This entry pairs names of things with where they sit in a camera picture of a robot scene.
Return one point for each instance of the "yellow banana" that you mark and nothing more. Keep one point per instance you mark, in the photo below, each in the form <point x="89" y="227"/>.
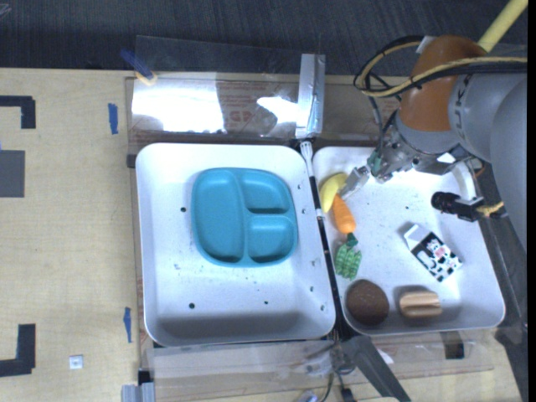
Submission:
<point x="328" y="189"/>

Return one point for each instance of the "blue divided plate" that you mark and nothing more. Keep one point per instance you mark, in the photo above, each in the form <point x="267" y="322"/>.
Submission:
<point x="226" y="216"/>

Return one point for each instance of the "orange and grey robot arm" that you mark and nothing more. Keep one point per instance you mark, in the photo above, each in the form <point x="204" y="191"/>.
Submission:
<point x="473" y="111"/>

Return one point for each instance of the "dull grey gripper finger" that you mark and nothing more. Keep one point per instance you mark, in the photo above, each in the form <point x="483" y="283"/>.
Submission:
<point x="355" y="180"/>
<point x="384" y="177"/>

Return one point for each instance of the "brown round biscuit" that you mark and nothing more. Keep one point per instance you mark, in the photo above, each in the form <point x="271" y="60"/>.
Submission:
<point x="367" y="302"/>

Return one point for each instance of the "small white square tile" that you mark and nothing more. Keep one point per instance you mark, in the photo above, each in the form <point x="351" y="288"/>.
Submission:
<point x="75" y="362"/>

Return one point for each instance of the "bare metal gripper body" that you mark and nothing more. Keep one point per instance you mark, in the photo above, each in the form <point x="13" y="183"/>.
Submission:
<point x="402" y="157"/>

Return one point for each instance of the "green grapes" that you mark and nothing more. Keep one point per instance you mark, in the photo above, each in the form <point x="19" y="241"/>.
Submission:
<point x="347" y="261"/>

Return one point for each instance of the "orange carrot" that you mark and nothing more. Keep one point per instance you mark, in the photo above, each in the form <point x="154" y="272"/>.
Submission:
<point x="343" y="216"/>

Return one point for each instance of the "tan bread bun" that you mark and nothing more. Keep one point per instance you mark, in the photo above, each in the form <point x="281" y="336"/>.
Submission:
<point x="420" y="304"/>

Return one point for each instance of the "cow print milk carton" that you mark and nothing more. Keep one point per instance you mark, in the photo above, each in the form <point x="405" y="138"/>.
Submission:
<point x="437" y="258"/>

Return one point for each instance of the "white plastic tray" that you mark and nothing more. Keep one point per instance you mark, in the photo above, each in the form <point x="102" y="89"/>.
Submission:
<point x="393" y="224"/>
<point x="218" y="291"/>

